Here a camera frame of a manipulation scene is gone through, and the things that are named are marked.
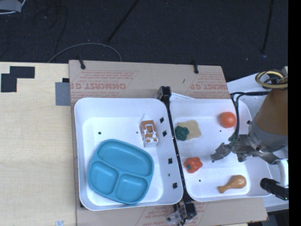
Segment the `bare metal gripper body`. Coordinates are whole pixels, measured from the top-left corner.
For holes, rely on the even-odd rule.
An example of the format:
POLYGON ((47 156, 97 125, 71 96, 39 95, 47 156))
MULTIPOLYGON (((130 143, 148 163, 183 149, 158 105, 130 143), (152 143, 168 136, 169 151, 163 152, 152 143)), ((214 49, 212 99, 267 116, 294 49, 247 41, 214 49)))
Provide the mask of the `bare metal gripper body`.
POLYGON ((231 149, 235 154, 248 153, 251 157, 258 157, 270 165, 277 165, 281 159, 274 152, 281 148, 282 136, 268 133, 261 138, 256 135, 239 135, 231 149))

